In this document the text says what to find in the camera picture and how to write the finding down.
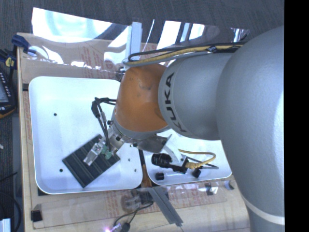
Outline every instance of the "gray carpet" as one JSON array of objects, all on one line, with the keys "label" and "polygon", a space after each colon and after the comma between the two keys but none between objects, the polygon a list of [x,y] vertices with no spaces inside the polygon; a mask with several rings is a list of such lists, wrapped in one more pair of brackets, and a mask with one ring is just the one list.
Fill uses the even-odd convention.
[{"label": "gray carpet", "polygon": [[[284,0],[0,0],[1,49],[12,48],[11,38],[17,32],[31,32],[33,7],[125,25],[134,18],[250,29],[248,40],[284,24]],[[0,119],[0,144],[2,179],[13,172],[10,116]],[[13,179],[2,181],[0,190],[12,195]],[[2,197],[0,204],[12,216],[13,204]]]}]

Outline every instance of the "duct tape strip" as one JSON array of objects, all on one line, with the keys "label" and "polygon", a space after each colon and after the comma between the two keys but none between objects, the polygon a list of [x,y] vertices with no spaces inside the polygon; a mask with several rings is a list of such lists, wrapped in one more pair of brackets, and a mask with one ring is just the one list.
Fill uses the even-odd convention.
[{"label": "duct tape strip", "polygon": [[279,225],[285,225],[285,218],[284,217],[268,214],[268,213],[260,210],[259,208],[255,207],[253,204],[251,204],[248,200],[246,200],[243,197],[243,195],[242,195],[242,198],[243,198],[246,206],[250,210],[252,210],[255,214],[257,214],[259,217],[261,217],[264,220],[271,222],[271,223],[275,223],[275,224],[279,224]]}]

